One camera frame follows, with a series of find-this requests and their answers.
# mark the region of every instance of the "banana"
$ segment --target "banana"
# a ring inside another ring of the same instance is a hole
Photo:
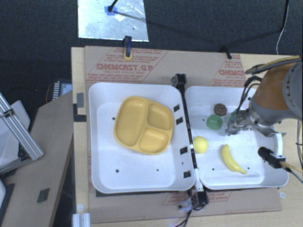
[[[241,172],[243,174],[246,174],[246,171],[244,171],[241,166],[232,158],[231,151],[229,149],[228,145],[224,145],[221,151],[223,161],[227,165],[227,167],[233,171],[233,172]]]

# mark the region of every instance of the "dark brown round object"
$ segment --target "dark brown round object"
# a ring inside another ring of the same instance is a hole
[[[227,113],[227,108],[224,104],[216,104],[214,106],[214,113],[218,116],[224,116]]]

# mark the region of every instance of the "yellow divided plate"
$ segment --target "yellow divided plate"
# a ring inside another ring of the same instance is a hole
[[[114,136],[120,145],[141,153],[156,155],[166,150],[174,129],[174,116],[165,106],[131,96],[118,111]]]

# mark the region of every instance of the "yellow ball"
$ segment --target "yellow ball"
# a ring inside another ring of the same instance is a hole
[[[204,137],[197,136],[194,138],[194,148],[197,153],[203,154],[208,148],[208,142]]]

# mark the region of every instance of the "metal plate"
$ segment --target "metal plate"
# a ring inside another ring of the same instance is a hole
[[[113,1],[78,0],[79,37],[148,42],[143,0],[119,0],[108,13]]]

